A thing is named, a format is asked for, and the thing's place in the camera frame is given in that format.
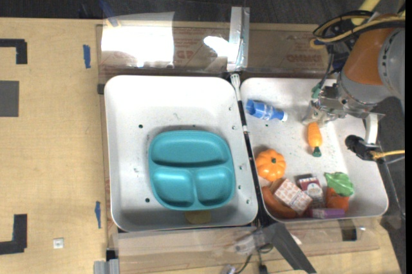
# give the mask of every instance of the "white square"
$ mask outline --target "white square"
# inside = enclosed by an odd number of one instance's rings
[[[53,249],[63,249],[64,248],[64,239],[59,237],[58,239],[53,240]]]

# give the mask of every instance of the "purple box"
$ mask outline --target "purple box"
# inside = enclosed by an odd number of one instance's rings
[[[345,210],[343,209],[332,209],[332,208],[318,208],[309,209],[309,217],[320,218],[320,219],[336,219],[345,216]]]

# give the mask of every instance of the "teal divided plate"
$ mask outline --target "teal divided plate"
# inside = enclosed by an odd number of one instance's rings
[[[149,147],[149,175],[155,198],[173,210],[195,211],[228,203],[235,191],[227,142],[207,131],[169,131]]]

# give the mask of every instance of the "wooden surface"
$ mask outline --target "wooden surface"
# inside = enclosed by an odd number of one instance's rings
[[[101,21],[0,19],[0,38],[25,39],[28,64],[0,48],[0,80],[20,81],[18,118],[0,118],[0,241],[12,237],[14,214],[28,214],[24,253],[0,255],[0,273],[92,273],[108,242],[96,26]],[[83,44],[91,48],[86,69]],[[95,203],[101,204],[98,228]],[[53,249],[63,237],[64,248]],[[386,231],[380,248],[310,257],[319,273],[400,273]],[[271,273],[290,271],[284,260]],[[219,273],[220,268],[173,271]],[[256,263],[244,273],[257,273]]]

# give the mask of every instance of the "gray square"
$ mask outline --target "gray square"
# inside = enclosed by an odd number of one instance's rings
[[[19,116],[19,81],[0,81],[0,116]]]

